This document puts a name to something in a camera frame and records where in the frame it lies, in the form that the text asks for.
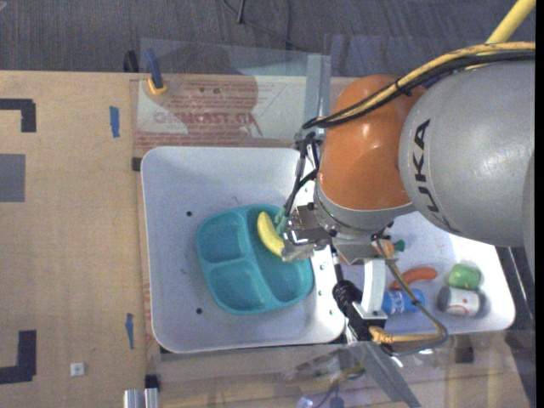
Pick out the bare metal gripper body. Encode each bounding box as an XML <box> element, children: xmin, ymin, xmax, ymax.
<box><xmin>284</xmin><ymin>203</ymin><xmax>337</xmax><ymax>251</ymax></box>

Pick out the yellow banana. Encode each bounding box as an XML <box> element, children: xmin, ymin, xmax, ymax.
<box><xmin>256</xmin><ymin>210</ymin><xmax>286</xmax><ymax>258</ymax></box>

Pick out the teal divided plate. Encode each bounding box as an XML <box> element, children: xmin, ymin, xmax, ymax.
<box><xmin>195</xmin><ymin>203</ymin><xmax>316</xmax><ymax>316</ymax></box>

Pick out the orange carrot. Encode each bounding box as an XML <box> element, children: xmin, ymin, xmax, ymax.
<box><xmin>372</xmin><ymin>237</ymin><xmax>406</xmax><ymax>259</ymax></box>

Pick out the blue bottle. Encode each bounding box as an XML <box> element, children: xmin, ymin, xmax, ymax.
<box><xmin>381</xmin><ymin>287</ymin><xmax>427</xmax><ymax>316</ymax></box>

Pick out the orange sausage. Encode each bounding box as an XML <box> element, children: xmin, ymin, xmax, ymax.
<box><xmin>389</xmin><ymin>266</ymin><xmax>439</xmax><ymax>291</ymax></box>

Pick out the white plastic tray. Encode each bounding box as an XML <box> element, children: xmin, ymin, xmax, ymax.
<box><xmin>139</xmin><ymin>144</ymin><xmax>347</xmax><ymax>354</ymax></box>
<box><xmin>339</xmin><ymin>210</ymin><xmax>517</xmax><ymax>336</ymax></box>

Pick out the brown cardboard board red print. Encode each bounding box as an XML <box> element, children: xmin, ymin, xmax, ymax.
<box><xmin>129</xmin><ymin>73</ymin><xmax>532</xmax><ymax>404</ymax></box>

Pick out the green round toy fruit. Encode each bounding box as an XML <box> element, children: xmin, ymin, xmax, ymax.
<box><xmin>447</xmin><ymin>263</ymin><xmax>483</xmax><ymax>292</ymax></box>

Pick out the white can with grey ends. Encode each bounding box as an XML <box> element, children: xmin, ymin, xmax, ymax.
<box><xmin>436</xmin><ymin>286</ymin><xmax>486</xmax><ymax>318</ymax></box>

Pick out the black cylinder on white bracket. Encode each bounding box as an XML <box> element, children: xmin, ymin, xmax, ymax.
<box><xmin>331</xmin><ymin>258</ymin><xmax>389</xmax><ymax>343</ymax></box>

